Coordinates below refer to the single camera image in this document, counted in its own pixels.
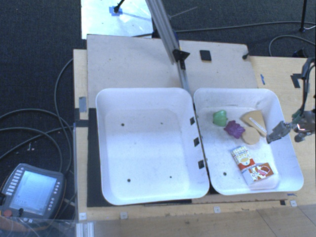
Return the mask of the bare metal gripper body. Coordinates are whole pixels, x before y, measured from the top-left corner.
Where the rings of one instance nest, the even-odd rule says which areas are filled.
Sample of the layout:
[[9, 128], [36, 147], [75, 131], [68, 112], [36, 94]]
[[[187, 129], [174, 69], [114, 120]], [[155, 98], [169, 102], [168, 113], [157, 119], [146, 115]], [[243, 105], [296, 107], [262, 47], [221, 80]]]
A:
[[296, 133], [294, 141], [303, 142], [307, 136], [315, 134], [316, 132], [315, 110], [296, 111], [292, 115], [292, 121], [289, 123], [289, 127]]

